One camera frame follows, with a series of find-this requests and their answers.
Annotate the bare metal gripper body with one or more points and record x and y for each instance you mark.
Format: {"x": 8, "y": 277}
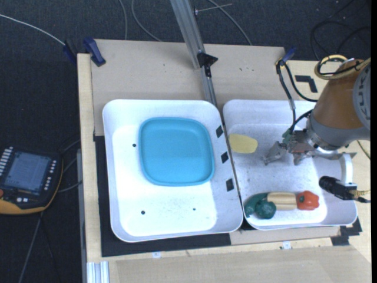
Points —
{"x": 300, "y": 144}

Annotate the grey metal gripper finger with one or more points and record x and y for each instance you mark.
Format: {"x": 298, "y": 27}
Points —
{"x": 274, "y": 155}
{"x": 298, "y": 158}

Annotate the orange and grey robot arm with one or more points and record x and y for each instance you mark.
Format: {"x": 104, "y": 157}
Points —
{"x": 335, "y": 108}

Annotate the white plastic tray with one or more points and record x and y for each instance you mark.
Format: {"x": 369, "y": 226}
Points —
{"x": 165, "y": 211}
{"x": 282, "y": 181}

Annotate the yellow oval slice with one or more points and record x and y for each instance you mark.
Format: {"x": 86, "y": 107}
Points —
{"x": 243, "y": 144}

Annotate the red toy pepper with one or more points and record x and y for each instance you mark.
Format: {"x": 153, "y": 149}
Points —
{"x": 308, "y": 200}

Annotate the beige striped toy bread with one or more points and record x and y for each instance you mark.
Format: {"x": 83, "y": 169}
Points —
{"x": 282, "y": 201}

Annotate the green toy vegetable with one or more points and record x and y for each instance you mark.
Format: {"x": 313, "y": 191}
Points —
{"x": 263, "y": 209}

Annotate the blue plate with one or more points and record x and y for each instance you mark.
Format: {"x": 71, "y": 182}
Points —
{"x": 176, "y": 152}

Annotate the pale wood board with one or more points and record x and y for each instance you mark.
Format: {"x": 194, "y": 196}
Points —
{"x": 147, "y": 69}

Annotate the black cylinder on white bracket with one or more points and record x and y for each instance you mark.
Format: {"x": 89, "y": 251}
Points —
{"x": 335, "y": 186}

